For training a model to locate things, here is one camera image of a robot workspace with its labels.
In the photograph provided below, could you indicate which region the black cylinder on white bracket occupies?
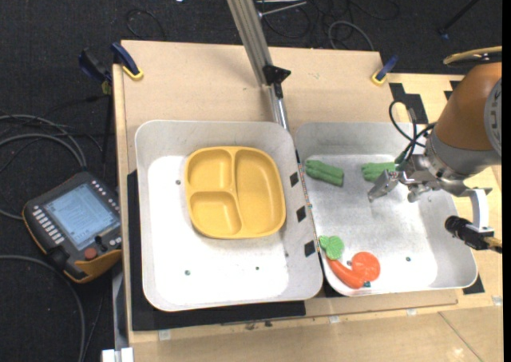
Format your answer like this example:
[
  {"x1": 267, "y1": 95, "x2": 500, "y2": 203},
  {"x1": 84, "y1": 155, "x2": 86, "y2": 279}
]
[{"x1": 444, "y1": 187, "x2": 496, "y2": 252}]

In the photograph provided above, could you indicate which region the orange round toy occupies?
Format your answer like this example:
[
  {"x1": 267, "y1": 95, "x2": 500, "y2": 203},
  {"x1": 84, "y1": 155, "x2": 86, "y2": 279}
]
[{"x1": 350, "y1": 251, "x2": 382, "y2": 288}]

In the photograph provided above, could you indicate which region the green toy vegetable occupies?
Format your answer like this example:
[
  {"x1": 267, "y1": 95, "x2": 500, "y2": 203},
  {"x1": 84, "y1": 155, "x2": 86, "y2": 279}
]
[
  {"x1": 304, "y1": 158, "x2": 345, "y2": 188},
  {"x1": 360, "y1": 161, "x2": 398, "y2": 183}
]

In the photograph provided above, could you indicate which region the thin black and white rod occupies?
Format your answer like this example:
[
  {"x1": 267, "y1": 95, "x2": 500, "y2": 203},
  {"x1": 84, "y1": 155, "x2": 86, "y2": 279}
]
[{"x1": 295, "y1": 149, "x2": 323, "y2": 261}]

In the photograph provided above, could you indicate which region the orange carrot with green leaves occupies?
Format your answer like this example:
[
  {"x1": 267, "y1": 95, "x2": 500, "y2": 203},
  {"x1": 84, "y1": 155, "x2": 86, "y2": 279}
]
[{"x1": 318, "y1": 235, "x2": 366, "y2": 290}]

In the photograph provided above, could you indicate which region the white plastic tray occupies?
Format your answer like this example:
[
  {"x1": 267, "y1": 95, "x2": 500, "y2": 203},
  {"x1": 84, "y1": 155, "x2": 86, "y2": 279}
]
[
  {"x1": 134, "y1": 119, "x2": 324, "y2": 312},
  {"x1": 294, "y1": 121, "x2": 479, "y2": 298}
]

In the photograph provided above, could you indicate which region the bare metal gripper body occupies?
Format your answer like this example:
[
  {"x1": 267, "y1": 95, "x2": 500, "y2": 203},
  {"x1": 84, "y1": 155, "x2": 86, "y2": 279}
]
[{"x1": 397, "y1": 153, "x2": 467, "y2": 196}]

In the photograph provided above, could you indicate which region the yellow divided plate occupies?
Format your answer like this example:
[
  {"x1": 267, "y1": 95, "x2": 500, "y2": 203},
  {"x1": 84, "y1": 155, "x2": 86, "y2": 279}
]
[{"x1": 184, "y1": 145, "x2": 287, "y2": 241}]

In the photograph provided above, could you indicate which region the pale wood board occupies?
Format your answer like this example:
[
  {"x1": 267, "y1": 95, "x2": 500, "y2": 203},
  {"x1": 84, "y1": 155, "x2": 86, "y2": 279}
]
[{"x1": 119, "y1": 39, "x2": 459, "y2": 344}]

